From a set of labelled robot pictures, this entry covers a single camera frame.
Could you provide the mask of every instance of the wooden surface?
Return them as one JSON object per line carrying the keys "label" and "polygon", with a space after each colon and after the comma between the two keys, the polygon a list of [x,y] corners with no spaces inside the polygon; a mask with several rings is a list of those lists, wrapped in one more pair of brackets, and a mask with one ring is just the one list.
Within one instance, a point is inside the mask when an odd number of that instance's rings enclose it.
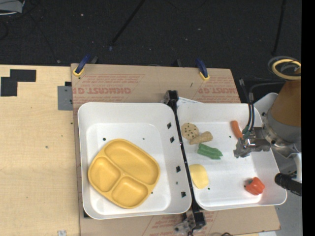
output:
{"label": "wooden surface", "polygon": [[0,65],[0,77],[10,69],[37,74],[17,96],[0,97],[0,234],[78,236],[73,112],[58,110],[57,95],[70,68]]}

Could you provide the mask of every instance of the cookie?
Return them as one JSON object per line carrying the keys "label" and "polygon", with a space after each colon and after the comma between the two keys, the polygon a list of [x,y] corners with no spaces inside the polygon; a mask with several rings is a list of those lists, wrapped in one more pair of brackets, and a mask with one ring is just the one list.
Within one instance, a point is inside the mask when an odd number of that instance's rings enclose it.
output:
{"label": "cookie", "polygon": [[199,130],[195,124],[185,123],[181,128],[182,136],[187,140],[191,140],[199,135]]}

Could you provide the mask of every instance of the black fabric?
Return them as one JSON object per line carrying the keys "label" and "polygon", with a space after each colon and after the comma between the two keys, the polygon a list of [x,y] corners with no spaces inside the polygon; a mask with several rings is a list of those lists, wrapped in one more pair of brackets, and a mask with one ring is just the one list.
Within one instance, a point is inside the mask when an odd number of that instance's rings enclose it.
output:
{"label": "black fabric", "polygon": [[231,69],[244,101],[239,78],[278,79],[273,56],[301,60],[302,0],[145,0],[133,15],[141,1],[27,0],[22,14],[0,16],[0,63],[68,66],[91,54],[99,64],[195,67],[199,58]]}

